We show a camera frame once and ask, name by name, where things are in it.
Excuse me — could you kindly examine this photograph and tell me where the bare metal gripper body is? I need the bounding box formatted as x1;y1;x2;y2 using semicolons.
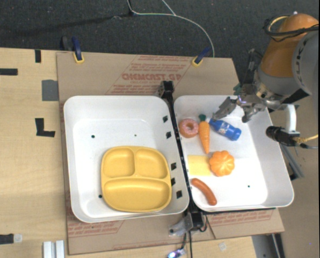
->
236;83;285;111

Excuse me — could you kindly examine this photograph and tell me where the blue bottle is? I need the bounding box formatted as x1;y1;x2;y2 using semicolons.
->
208;118;242;141

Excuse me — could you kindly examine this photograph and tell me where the orange carrot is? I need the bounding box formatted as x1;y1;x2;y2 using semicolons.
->
198;113;211;155

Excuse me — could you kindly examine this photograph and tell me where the pink frosted doughnut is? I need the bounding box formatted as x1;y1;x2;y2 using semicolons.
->
178;118;200;139

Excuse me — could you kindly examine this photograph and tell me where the orange pumpkin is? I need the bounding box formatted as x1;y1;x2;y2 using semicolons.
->
208;150;235;177

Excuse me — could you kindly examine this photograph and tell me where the white plastic tray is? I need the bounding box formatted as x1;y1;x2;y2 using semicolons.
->
63;95;190;224
173;95;295;213

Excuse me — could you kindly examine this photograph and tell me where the yellow cheese slice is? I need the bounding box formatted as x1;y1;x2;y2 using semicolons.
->
187;154;212;177

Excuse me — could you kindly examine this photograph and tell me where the orange sausage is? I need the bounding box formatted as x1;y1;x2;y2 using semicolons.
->
191;178;217;206

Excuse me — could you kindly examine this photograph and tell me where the yellow divided plate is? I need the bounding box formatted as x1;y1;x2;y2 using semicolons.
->
100;145;173;213

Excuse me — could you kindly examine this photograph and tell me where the brown cardboard board red print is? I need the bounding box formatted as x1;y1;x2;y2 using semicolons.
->
55;51;286;255

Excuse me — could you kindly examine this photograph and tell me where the black cylinder on white bracket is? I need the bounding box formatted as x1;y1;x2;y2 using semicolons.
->
265;104;301;147

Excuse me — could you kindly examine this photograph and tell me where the black block with thin wires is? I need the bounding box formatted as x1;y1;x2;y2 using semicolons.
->
185;211;207;231
159;80;175;99

